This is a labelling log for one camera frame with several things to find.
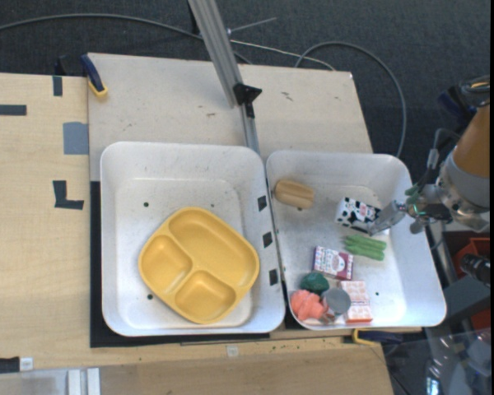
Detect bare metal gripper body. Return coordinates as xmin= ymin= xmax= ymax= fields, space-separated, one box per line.
xmin=412 ymin=183 xmax=492 ymax=232

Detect green toy beans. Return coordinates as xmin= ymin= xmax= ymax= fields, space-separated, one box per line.
xmin=343 ymin=234 xmax=388 ymax=263

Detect black and white cow carton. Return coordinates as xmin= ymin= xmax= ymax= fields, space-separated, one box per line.
xmin=333 ymin=196 xmax=382 ymax=228

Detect white plastic tray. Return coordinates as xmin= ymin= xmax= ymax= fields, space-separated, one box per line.
xmin=264 ymin=149 xmax=448 ymax=332
xmin=100 ymin=140 xmax=287 ymax=338

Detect maroon and white carton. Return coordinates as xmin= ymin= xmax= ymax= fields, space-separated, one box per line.
xmin=312 ymin=244 xmax=355 ymax=281

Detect orange and white carton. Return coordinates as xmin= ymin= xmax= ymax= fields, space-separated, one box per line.
xmin=338 ymin=279 xmax=375 ymax=325

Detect small grey can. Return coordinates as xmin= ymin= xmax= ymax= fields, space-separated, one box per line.
xmin=320 ymin=286 xmax=352 ymax=317

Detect tan toy bread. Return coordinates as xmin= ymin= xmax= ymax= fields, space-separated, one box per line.
xmin=273 ymin=179 xmax=316 ymax=211

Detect dark green toy broccoli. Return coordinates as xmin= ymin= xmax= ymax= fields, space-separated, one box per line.
xmin=299 ymin=271 xmax=331 ymax=296

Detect salmon pink toy food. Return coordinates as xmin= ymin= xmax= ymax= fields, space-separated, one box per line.
xmin=289 ymin=289 xmax=330 ymax=323

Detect yellow divided plate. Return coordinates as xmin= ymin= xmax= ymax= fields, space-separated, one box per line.
xmin=137 ymin=206 xmax=261 ymax=326

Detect pale wood board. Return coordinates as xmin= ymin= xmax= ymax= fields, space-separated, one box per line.
xmin=87 ymin=52 xmax=423 ymax=347

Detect black cylinder on white bracket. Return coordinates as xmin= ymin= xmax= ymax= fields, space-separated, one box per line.
xmin=459 ymin=252 xmax=492 ymax=290

